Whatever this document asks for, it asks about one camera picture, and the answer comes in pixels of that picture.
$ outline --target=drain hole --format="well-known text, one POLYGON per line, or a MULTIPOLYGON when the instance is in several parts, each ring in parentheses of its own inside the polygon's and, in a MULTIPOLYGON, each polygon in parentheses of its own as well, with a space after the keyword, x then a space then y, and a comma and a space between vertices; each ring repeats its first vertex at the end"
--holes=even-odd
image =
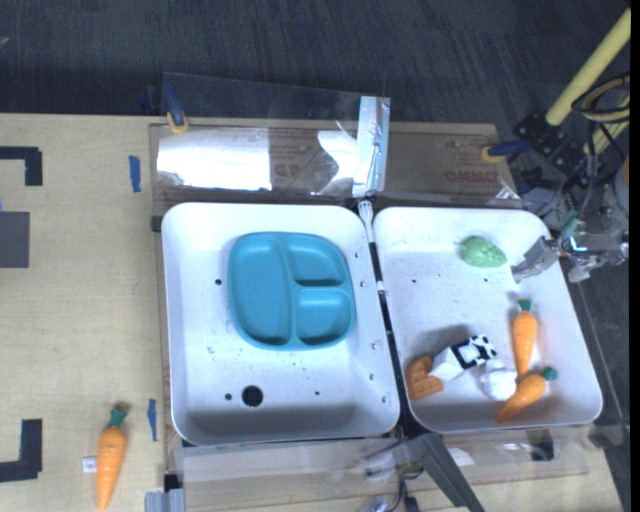
POLYGON ((262 390, 257 386, 247 386, 242 392, 242 401, 249 407, 258 407, 262 398, 262 390))

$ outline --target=wooden surface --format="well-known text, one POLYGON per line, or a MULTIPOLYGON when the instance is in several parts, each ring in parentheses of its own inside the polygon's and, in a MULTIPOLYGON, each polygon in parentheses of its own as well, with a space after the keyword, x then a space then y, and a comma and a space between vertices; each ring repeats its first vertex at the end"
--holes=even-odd
MULTIPOLYGON (((110 407, 125 402, 129 440, 110 511, 144 510, 166 464, 154 235, 150 230, 147 117, 0 115, 0 145, 38 146, 44 186, 24 186, 21 161, 0 160, 6 211, 31 213, 28 269, 0 269, 0 461, 17 459, 22 419, 43 420, 37 480, 0 483, 0 511, 90 511, 95 455, 110 407), (129 155, 138 156, 142 191, 133 193, 129 155), (158 407, 153 442, 146 409, 158 407)), ((585 475, 474 485, 487 510, 617 511, 604 455, 585 451, 585 475)), ((439 490, 421 508, 447 509, 439 490)), ((364 500, 265 508, 358 510, 364 500)))

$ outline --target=brown toy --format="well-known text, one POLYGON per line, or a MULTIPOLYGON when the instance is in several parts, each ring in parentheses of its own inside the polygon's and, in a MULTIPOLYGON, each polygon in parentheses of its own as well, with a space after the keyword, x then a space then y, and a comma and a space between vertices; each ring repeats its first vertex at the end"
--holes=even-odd
POLYGON ((432 366, 431 358, 422 356, 412 361, 407 368, 405 380, 411 400, 420 400, 444 389, 442 381, 438 377, 429 375, 432 366))

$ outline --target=toy carrot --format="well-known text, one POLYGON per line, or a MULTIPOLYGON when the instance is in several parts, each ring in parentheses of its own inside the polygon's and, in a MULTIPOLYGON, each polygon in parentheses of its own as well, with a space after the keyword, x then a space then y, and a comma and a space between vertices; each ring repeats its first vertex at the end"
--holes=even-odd
POLYGON ((98 442, 98 458, 96 462, 98 508, 106 510, 116 485, 116 479, 122 466, 124 450, 127 445, 120 424, 126 412, 119 409, 111 410, 111 425, 100 435, 98 442))
POLYGON ((520 411, 540 400, 547 389, 547 381, 554 380, 555 378, 556 372, 550 367, 545 368, 540 375, 527 375, 520 384, 518 384, 515 393, 502 404, 498 412, 497 420, 508 420, 514 414, 518 414, 520 411))
POLYGON ((538 334, 538 320, 530 313, 531 301, 518 301, 522 311, 513 323, 513 348, 516 356, 516 368, 521 377, 529 371, 533 345, 538 334))

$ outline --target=black floor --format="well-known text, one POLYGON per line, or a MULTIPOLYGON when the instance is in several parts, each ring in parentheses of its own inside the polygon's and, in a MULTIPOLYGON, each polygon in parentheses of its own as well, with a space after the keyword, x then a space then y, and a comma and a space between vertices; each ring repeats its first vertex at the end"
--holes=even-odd
MULTIPOLYGON (((493 123, 511 140, 629 5, 2 0, 0 112, 139 115, 140 94, 179 72, 385 95, 392 120, 493 123)), ((629 68, 627 45, 603 78, 629 68)), ((564 127, 576 137, 585 130, 573 115, 564 127)), ((621 145, 628 154, 624 136, 621 145)), ((605 394, 598 423, 623 426, 602 442, 630 510, 628 261, 569 288, 605 394)))

